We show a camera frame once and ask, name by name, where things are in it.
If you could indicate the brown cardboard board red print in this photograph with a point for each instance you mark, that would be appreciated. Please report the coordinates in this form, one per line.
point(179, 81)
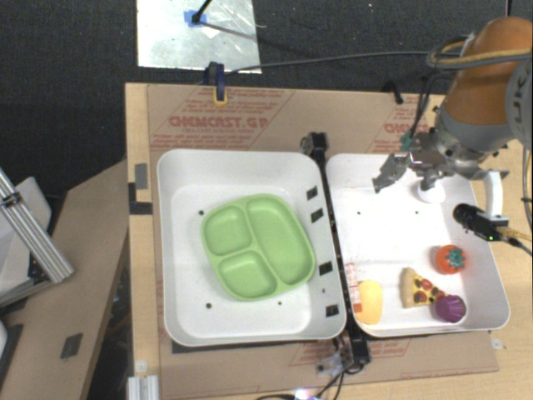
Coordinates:
point(258, 119)

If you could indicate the thin black rod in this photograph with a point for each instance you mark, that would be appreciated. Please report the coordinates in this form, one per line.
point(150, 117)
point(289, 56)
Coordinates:
point(333, 219)

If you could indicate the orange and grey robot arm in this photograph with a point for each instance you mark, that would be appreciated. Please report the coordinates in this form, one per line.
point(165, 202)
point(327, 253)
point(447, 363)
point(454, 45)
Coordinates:
point(479, 81)

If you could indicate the purple round toy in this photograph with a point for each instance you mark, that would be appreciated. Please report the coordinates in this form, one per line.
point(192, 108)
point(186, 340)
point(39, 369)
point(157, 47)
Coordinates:
point(450, 308)

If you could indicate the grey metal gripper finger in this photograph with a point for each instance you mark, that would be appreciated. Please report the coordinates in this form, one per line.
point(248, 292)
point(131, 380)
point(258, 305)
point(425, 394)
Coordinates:
point(391, 172)
point(430, 180)

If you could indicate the pizza slice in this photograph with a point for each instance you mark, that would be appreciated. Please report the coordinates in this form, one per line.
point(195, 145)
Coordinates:
point(416, 292)

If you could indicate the black cylinder on white bracket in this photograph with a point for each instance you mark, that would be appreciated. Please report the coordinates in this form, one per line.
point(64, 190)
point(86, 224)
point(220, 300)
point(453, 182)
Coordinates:
point(474, 220)

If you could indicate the orange tomato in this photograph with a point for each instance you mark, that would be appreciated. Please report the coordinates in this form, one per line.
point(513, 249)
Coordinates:
point(447, 261)

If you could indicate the white round object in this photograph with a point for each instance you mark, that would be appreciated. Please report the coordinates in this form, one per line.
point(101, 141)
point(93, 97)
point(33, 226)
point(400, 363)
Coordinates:
point(431, 196)

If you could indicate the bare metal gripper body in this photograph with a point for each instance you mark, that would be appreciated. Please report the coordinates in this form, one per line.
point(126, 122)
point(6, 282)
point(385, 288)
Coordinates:
point(445, 156)

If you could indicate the green divided plate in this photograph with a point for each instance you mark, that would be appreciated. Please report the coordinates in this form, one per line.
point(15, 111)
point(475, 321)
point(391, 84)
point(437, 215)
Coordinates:
point(258, 246)

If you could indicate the yellow rounded toy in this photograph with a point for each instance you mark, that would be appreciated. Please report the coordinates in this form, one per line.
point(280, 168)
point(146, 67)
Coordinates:
point(370, 302)

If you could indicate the white plastic tray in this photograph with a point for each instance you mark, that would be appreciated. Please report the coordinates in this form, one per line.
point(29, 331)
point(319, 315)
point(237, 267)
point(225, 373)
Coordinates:
point(387, 231)
point(183, 240)

